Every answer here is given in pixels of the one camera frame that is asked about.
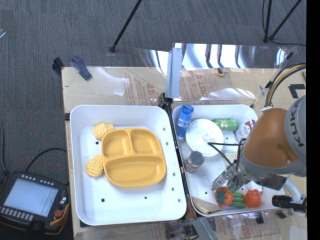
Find green bottle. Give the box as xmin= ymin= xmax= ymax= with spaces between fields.
xmin=212 ymin=118 xmax=239 ymax=132

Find blue packet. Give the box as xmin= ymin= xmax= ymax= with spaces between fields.
xmin=176 ymin=104 xmax=195 ymax=141

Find white bowl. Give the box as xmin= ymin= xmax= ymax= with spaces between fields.
xmin=185 ymin=118 xmax=225 ymax=158

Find yellow divided plate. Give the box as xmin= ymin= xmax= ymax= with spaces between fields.
xmin=100 ymin=127 xmax=167 ymax=188

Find black cylinder on white bracket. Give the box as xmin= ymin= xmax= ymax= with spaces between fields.
xmin=271 ymin=178 xmax=307 ymax=213

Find brown cardboard board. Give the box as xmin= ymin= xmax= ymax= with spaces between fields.
xmin=61 ymin=66 xmax=307 ymax=240

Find white patterned carton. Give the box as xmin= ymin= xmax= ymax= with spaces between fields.
xmin=234 ymin=119 xmax=257 ymax=143

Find green pea pods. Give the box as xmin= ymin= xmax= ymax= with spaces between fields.
xmin=228 ymin=191 xmax=247 ymax=209

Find orange bell pepper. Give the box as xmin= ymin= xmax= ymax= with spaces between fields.
xmin=243 ymin=188 xmax=263 ymax=209

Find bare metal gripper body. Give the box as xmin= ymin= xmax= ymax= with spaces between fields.
xmin=221 ymin=165 xmax=287 ymax=191

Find tan bread slice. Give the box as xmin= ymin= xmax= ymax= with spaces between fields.
xmin=191 ymin=196 xmax=224 ymax=215

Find small patterned packet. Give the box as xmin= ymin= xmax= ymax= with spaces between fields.
xmin=223 ymin=151 xmax=239 ymax=164

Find yellow corn piece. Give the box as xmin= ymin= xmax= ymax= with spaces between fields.
xmin=85 ymin=154 xmax=105 ymax=178
xmin=92 ymin=122 xmax=115 ymax=141

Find black block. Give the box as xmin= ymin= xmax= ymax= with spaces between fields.
xmin=157 ymin=93 xmax=174 ymax=110

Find white plastic tray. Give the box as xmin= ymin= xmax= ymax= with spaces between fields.
xmin=69 ymin=104 xmax=188 ymax=227
xmin=171 ymin=104 xmax=286 ymax=218

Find thin black rod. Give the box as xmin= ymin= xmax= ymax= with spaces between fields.
xmin=164 ymin=103 xmax=197 ymax=220

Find red and white can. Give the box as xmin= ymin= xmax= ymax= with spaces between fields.
xmin=183 ymin=150 xmax=205 ymax=173

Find red tomato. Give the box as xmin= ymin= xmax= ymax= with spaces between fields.
xmin=214 ymin=186 xmax=235 ymax=207

